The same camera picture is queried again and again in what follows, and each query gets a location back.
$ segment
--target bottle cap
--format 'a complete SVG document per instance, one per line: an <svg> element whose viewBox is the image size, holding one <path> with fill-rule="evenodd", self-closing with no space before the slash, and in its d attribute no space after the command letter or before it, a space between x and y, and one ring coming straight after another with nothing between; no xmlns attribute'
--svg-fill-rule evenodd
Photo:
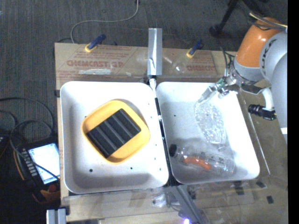
<svg viewBox="0 0 299 224"><path fill-rule="evenodd" d="M176 154L177 150L177 145L176 144L171 144L169 147L169 155L170 157L173 157Z"/></svg>

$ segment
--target white cable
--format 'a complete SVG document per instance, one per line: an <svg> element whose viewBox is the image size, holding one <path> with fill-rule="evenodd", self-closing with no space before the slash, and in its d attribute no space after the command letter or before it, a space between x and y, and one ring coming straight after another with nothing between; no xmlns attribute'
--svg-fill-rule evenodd
<svg viewBox="0 0 299 224"><path fill-rule="evenodd" d="M128 17L128 18L125 18L125 19L122 19L122 20L114 20L114 21L86 20L86 21L78 22L78 23L77 23L75 26L73 26L72 29L71 29L71 41L72 41L73 43L75 43L75 42L74 42L74 39L73 39L73 30L74 30L75 27L76 27L77 25L79 25L79 24L82 24L82 23L85 23L85 22L120 22L120 21L127 21L127 20L130 20L131 18L135 17L135 15L136 15L137 12L138 12L138 4L139 4L139 0L136 0L136 3L137 3L137 5L136 5L136 11L135 11L135 13L134 13L132 16L130 16L130 17Z"/></svg>

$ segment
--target table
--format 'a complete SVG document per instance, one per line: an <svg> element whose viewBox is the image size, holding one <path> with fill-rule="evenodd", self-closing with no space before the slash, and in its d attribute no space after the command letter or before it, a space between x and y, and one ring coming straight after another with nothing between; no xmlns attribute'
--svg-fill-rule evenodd
<svg viewBox="0 0 299 224"><path fill-rule="evenodd" d="M80 53L83 47L84 45L76 44L55 44L57 91L70 80L144 82L147 48L100 46L97 55L93 55ZM206 50L198 52L200 56L197 63L189 66L186 73L173 74L172 59L177 59L179 54L186 53L186 50L163 48L164 75L157 80L216 82L222 77L225 69L223 53ZM86 59L98 61L100 58L106 63L98 62L93 67L88 67L87 62L79 63ZM100 67L100 70L94 71L95 67ZM240 96L240 105L260 163L260 175L254 180L244 182L191 185L186 187L187 191L193 197L195 205L205 213L204 216L207 216L211 223L264 223L266 220L271 223L284 223L283 220L288 214L286 144L276 120L269 122L247 114L248 105L257 102L262 104L263 97L242 91L240 91ZM182 217L178 216L178 207L165 204L165 193L171 192L167 187L70 195L63 177L62 120L59 97L57 98L57 117L61 160L61 204L67 207L69 212L66 216L67 222L83 220L104 224L180 224L183 222Z"/></svg>

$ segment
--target black connector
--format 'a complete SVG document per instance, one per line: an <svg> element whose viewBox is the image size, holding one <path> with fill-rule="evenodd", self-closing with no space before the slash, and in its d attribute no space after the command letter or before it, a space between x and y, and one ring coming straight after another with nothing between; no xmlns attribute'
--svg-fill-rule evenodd
<svg viewBox="0 0 299 224"><path fill-rule="evenodd" d="M273 111L266 110L265 107L262 105L249 105L248 112L263 117L264 119L267 120L276 119L275 110Z"/></svg>

